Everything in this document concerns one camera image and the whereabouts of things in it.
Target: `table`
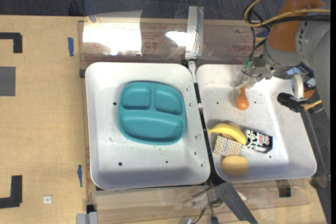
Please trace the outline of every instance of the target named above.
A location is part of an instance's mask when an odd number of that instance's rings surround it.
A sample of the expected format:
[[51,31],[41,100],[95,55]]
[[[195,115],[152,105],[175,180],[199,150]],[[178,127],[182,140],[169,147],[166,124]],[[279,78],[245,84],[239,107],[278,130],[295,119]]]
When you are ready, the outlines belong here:
[[[22,53],[13,53],[12,40],[0,40],[0,66],[15,67],[16,76],[15,96],[0,97],[0,197],[9,197],[11,176],[23,179],[22,203],[0,209],[1,223],[76,223],[76,214],[86,211],[80,21],[82,17],[0,16],[0,32],[23,36]],[[73,56],[68,38],[73,39]],[[309,204],[253,210],[253,215],[260,223],[325,223],[315,189],[308,179],[303,184]],[[232,213],[218,216],[221,223],[236,221]]]

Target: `wooden surface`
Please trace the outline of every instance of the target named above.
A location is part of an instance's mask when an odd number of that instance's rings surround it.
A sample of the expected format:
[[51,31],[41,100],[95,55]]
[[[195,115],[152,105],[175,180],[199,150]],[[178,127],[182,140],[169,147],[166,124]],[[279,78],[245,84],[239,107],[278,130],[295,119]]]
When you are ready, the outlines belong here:
[[[0,209],[0,223],[76,223],[76,214],[86,210],[80,20],[0,16],[1,32],[23,35],[22,54],[13,53],[11,40],[0,40],[0,66],[16,67],[15,97],[0,97],[0,197],[9,196],[12,175],[23,176],[23,202],[20,207]],[[68,51],[68,37],[74,39],[73,57]],[[78,165],[82,166],[83,187],[77,175]],[[259,223],[325,223],[316,191],[307,180],[304,186],[308,203],[257,209],[253,215]],[[43,203],[44,195],[52,195],[52,204]],[[218,218],[220,223],[237,221],[230,212],[218,214]],[[180,224],[179,221],[137,223]],[[209,216],[199,223],[209,223]]]

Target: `transparent plastic sheet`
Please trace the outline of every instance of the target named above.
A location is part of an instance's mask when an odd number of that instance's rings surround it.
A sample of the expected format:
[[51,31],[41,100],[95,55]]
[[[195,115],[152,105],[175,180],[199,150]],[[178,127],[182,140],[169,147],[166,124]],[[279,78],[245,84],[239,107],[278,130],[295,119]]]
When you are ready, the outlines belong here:
[[81,68],[97,61],[195,59],[202,53],[202,7],[140,0],[85,0]]
[[[290,196],[279,197],[275,181],[262,183],[235,184],[235,189],[250,210],[309,204],[306,190],[307,181],[290,180]],[[144,188],[127,190],[93,191],[90,203],[95,206],[98,223],[116,224],[137,221],[165,219],[167,224],[181,224],[189,217],[195,221],[203,207],[199,203],[209,186],[187,186],[168,188]],[[200,223],[210,223],[212,211],[205,203],[206,210]],[[238,219],[225,203],[213,208],[220,223],[234,222]],[[265,216],[256,216],[257,221],[265,223]],[[274,216],[272,223],[278,223]]]

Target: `orange object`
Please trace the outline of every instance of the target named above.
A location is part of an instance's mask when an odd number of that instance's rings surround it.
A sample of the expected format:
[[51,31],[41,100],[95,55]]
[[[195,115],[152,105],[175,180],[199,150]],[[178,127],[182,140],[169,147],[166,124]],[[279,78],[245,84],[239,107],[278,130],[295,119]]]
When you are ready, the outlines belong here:
[[[320,0],[286,0],[278,15],[297,9],[311,9],[323,6]],[[293,13],[293,16],[305,16],[307,13]],[[300,21],[285,22],[272,26],[268,35],[268,44],[279,51],[296,51],[295,35]]]
[[240,110],[246,110],[249,107],[248,99],[246,96],[246,86],[241,87],[240,93],[236,98],[236,107]]

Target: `toy banana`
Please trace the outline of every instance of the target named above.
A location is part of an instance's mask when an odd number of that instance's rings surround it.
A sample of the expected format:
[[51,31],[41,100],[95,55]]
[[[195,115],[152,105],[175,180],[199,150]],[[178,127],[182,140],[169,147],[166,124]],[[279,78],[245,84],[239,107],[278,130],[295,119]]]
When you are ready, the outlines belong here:
[[234,140],[239,142],[240,144],[245,145],[247,143],[245,134],[238,129],[227,123],[218,123],[215,127],[208,130],[208,133],[220,133],[231,136]]

